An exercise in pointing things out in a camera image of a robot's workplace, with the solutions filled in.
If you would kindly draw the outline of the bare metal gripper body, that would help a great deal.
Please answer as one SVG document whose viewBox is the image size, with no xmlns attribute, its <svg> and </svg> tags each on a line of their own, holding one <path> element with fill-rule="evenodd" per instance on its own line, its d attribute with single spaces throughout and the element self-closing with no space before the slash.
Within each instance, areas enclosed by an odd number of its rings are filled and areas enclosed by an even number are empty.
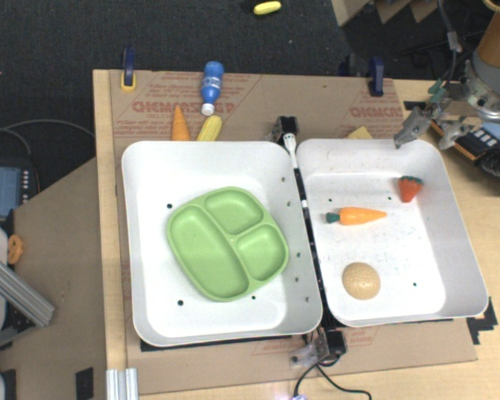
<svg viewBox="0 0 500 400">
<path fill-rule="evenodd" d="M 500 123 L 500 67 L 467 61 L 458 82 L 434 84 L 428 113 L 435 120 L 446 116 L 477 117 Z"/>
</svg>

